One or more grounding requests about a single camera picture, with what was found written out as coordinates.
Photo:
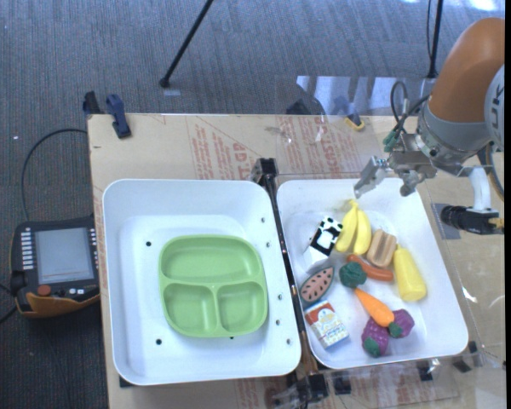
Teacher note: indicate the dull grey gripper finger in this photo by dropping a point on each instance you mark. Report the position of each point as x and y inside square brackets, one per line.
[409, 182]
[369, 177]

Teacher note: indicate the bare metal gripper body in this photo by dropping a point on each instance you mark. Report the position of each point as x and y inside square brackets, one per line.
[417, 157]

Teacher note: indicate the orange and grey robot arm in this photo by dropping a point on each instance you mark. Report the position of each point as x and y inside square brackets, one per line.
[466, 79]

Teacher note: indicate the yellow banana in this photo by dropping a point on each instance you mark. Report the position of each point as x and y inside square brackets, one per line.
[354, 228]

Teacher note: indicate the tan hot dog bun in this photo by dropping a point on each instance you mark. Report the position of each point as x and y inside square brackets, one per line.
[382, 249]

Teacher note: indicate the black and white milk carton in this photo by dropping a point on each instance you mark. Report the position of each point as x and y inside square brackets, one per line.
[323, 241]

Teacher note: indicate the yellow bottle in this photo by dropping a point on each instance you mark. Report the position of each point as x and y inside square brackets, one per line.
[409, 277]

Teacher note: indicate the orange sausage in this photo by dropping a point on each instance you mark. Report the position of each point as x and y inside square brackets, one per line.
[377, 272]

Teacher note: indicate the green broccoli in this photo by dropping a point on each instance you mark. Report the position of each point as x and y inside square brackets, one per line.
[351, 274]

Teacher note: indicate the watermelon slice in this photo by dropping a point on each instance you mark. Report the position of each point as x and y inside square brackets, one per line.
[317, 286]

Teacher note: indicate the orange carrot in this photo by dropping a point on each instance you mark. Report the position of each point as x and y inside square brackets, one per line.
[374, 307]

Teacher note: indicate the purple grapes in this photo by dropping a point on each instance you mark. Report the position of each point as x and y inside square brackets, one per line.
[375, 335]
[404, 320]

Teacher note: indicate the white plastic tray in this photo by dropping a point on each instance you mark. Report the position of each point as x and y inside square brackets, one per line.
[140, 279]
[434, 326]

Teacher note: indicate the brown cardboard board red print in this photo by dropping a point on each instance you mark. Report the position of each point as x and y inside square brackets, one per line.
[221, 147]

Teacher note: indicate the red and white packet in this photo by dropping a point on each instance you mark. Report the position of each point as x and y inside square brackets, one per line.
[327, 324]

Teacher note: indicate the green divided plate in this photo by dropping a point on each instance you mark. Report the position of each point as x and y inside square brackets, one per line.
[213, 286]

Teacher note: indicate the black cylinder on white bracket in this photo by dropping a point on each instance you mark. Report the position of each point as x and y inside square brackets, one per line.
[472, 211]

